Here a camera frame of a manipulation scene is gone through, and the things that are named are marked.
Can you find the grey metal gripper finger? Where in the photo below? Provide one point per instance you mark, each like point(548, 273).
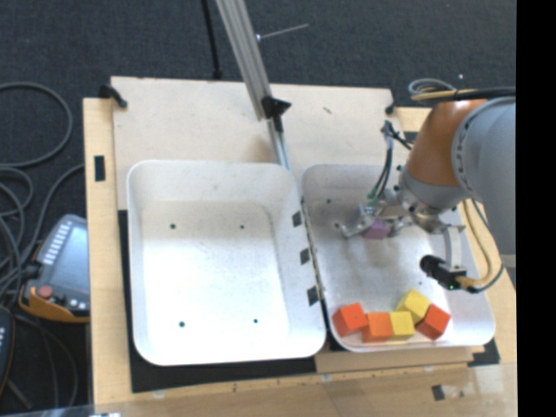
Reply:
point(398, 226)
point(349, 230)

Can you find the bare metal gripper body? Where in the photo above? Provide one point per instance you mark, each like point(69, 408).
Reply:
point(423, 220)

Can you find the purple cube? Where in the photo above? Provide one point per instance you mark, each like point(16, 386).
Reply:
point(377, 229)

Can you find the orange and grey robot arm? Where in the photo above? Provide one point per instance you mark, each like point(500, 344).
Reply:
point(469, 154)

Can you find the white plastic tray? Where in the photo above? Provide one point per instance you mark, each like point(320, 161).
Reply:
point(208, 267)
point(378, 272)

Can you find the yellow cube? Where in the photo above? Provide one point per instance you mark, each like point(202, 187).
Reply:
point(415, 303)
point(402, 325)

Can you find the orange-red cube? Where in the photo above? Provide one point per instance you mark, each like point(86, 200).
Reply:
point(350, 319)
point(434, 322)

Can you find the orange cube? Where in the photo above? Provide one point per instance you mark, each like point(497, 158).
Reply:
point(379, 326)

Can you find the pale wood flat board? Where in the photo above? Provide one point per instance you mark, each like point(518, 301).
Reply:
point(195, 120)

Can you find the black cylinder on white bracket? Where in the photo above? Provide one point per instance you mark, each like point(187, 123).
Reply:
point(439, 269)

